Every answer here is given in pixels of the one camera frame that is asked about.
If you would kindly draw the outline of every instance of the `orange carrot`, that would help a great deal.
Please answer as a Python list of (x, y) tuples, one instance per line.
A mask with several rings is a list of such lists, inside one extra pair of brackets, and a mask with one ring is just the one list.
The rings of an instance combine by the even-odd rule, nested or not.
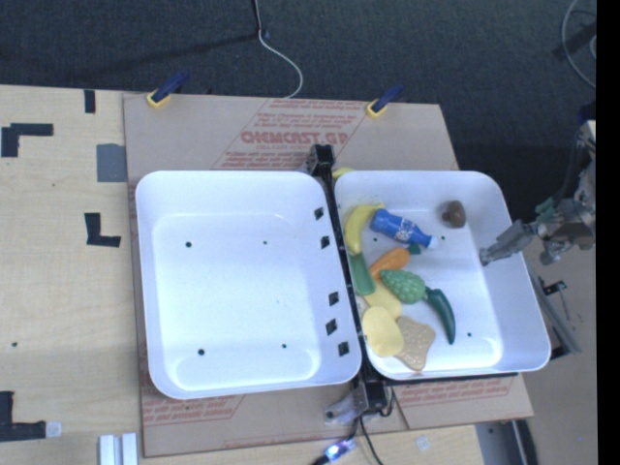
[(411, 253), (407, 248), (400, 246), (389, 250), (384, 253), (376, 262), (370, 267), (370, 275), (377, 281), (381, 278), (380, 272), (385, 269), (400, 269), (409, 263), (409, 256)]

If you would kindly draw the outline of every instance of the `gray carpet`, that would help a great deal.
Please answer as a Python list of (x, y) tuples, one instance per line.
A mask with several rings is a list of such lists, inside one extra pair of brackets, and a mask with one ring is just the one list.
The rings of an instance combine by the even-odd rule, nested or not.
[[(304, 73), (300, 98), (442, 106), (462, 169), (504, 189), (514, 218), (560, 185), (596, 90), (560, 29), (573, 0), (259, 0), (268, 42)], [(596, 81), (597, 0), (567, 25)], [(251, 0), (0, 0), (0, 82), (149, 91), (187, 70), (184, 93), (279, 97), (295, 71), (261, 47)]]

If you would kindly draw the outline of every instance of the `black cable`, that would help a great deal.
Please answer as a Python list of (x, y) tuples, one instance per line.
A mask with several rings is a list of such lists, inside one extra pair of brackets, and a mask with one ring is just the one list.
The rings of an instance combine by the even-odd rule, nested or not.
[(377, 462), (377, 465), (384, 465), (384, 462), (381, 461), (381, 458), (379, 458), (379, 455), (375, 451), (375, 447), (372, 446), (372, 442), (370, 441), (370, 436), (368, 436), (368, 433), (366, 432), (366, 427), (364, 426), (363, 415), (359, 416), (358, 420), (359, 420), (359, 426), (361, 427), (361, 433), (364, 435), (364, 438), (366, 438), (366, 442), (368, 443), (368, 447), (370, 448), (370, 452), (372, 453), (373, 457), (375, 458), (375, 461)]
[(351, 434), (349, 434), (349, 437), (347, 437), (346, 441), (351, 441), (356, 436), (358, 424), (359, 424), (359, 418), (356, 418), (353, 422), (353, 428), (351, 430)]
[(396, 393), (394, 389), (391, 390), (391, 397), (389, 398), (389, 406), (387, 407), (387, 411), (385, 413), (379, 412), (381, 417), (389, 417), (391, 415), (392, 410), (394, 409), (394, 404), (396, 403)]
[(299, 85), (297, 86), (297, 89), (293, 93), (291, 93), (289, 96), (284, 97), (284, 98), (287, 98), (287, 99), (288, 98), (292, 98), (292, 97), (296, 96), (297, 93), (299, 93), (299, 91), (301, 91), (301, 88), (303, 87), (303, 72), (301, 71), (301, 69), (299, 69), (299, 67), (297, 66), (297, 64), (293, 60), (291, 60), (289, 57), (287, 57), (281, 51), (276, 50), (274, 47), (272, 47), (272, 46), (270, 46), (270, 45), (268, 45), (266, 43), (266, 41), (264, 40), (263, 22), (261, 21), (261, 11), (259, 10), (259, 0), (252, 0), (252, 4), (253, 4), (253, 7), (254, 7), (254, 17), (256, 18), (256, 22), (257, 22), (257, 25), (258, 25), (257, 32), (258, 32), (259, 42), (261, 42), (261, 45), (264, 48), (269, 50), (274, 55), (277, 55), (282, 60), (287, 62), (291, 67), (293, 67), (293, 69), (295, 69), (295, 71), (297, 72), (297, 75), (299, 76)]

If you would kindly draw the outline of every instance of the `cardboard sheet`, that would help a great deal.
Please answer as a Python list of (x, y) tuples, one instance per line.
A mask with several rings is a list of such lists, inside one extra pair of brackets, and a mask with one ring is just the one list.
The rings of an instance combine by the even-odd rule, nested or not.
[[(148, 377), (134, 193), (160, 170), (297, 170), (311, 145), (331, 144), (336, 168), (457, 170), (441, 109), (391, 104), (379, 118), (365, 103), (174, 95), (151, 108), (143, 94), (124, 96), (130, 227), (137, 307), (145, 456), (340, 438), (323, 409), (349, 385), (190, 401), (161, 394)], [(393, 432), (532, 415), (520, 376), (398, 387), (390, 418), (370, 432)]]

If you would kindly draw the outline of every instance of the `tape mark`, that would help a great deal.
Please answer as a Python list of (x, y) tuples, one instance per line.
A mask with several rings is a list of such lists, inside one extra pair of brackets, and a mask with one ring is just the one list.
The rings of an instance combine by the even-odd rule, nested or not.
[(12, 391), (0, 391), (0, 442), (44, 439), (47, 428), (44, 421), (13, 422), (13, 395)]
[(100, 213), (85, 213), (84, 220), (86, 221), (86, 230), (88, 232), (86, 244), (111, 246), (113, 248), (120, 246), (120, 236), (101, 236)]
[(84, 112), (95, 113), (97, 111), (97, 103), (94, 89), (84, 90)]
[(416, 444), (418, 445), (418, 449), (420, 451), (430, 450), (430, 441), (423, 434), (416, 438)]
[(53, 124), (15, 123), (8, 128), (3, 127), (0, 157), (14, 158), (18, 155), (20, 136), (52, 136), (53, 134)]
[(97, 145), (97, 182), (127, 182), (124, 146), (114, 143)]

